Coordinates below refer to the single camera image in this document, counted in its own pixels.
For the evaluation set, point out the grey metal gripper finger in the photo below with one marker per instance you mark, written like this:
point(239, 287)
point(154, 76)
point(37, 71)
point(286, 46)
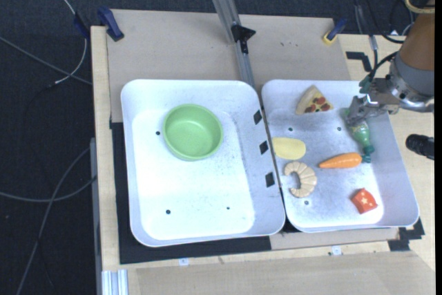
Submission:
point(365, 111)
point(354, 112)

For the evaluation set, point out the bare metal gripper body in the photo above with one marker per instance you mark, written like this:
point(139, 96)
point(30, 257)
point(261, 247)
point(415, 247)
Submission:
point(386, 95)

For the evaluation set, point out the green plastic bottle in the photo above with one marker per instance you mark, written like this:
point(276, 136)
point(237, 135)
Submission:
point(362, 134)

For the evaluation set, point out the toy pizza slice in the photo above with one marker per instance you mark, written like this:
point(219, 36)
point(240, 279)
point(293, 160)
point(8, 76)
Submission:
point(312, 102)

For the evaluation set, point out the orange carrot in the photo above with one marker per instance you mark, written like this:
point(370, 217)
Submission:
point(340, 161)

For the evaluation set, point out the yellow oval slice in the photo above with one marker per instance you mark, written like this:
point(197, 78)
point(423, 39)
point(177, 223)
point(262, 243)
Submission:
point(288, 148)

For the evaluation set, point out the beige toy shrimp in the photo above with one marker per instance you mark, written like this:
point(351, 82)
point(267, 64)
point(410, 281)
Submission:
point(307, 178)

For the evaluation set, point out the white plastic tray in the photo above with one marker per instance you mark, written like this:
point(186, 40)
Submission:
point(193, 197)
point(331, 190)

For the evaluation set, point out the red carton with star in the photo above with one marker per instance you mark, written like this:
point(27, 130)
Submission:
point(364, 201)

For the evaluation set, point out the green bowl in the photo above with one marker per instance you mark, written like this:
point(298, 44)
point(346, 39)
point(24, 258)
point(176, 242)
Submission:
point(192, 133)

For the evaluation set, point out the brown cardboard board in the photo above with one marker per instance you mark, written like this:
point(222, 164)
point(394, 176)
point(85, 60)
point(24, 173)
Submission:
point(193, 52)

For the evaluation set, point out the black cylinder on white bracket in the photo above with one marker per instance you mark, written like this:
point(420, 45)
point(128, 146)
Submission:
point(419, 145)

